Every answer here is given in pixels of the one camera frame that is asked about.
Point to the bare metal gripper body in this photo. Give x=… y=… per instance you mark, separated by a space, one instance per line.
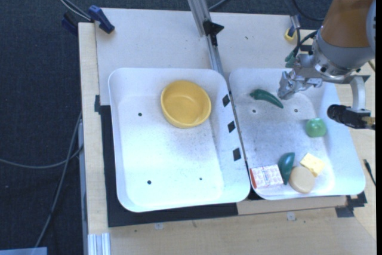
x=310 y=68

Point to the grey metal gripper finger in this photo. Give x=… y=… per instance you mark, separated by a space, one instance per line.
x=283 y=85
x=295 y=89

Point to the yellow bowl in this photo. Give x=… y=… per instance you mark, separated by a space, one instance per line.
x=185 y=104

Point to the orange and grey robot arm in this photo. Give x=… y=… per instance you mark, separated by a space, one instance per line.
x=346 y=21

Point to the light green apple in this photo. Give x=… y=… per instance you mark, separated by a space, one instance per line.
x=315 y=127

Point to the black cylinder on white bracket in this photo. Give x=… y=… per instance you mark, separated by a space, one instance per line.
x=346 y=116

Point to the dark green wedge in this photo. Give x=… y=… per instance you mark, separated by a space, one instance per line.
x=286 y=165

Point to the green chili pepper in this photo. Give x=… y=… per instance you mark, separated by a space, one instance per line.
x=265 y=96

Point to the orange and white carton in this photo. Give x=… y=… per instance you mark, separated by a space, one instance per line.
x=266 y=176

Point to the yellow cheese wedge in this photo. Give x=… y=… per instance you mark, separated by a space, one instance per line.
x=312 y=163

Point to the beige round biscuit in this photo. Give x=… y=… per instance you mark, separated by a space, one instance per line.
x=301 y=179

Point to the white plastic tray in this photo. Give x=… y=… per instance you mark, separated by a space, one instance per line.
x=173 y=158
x=277 y=131

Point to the pale flat board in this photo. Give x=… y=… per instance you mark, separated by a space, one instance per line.
x=155 y=41

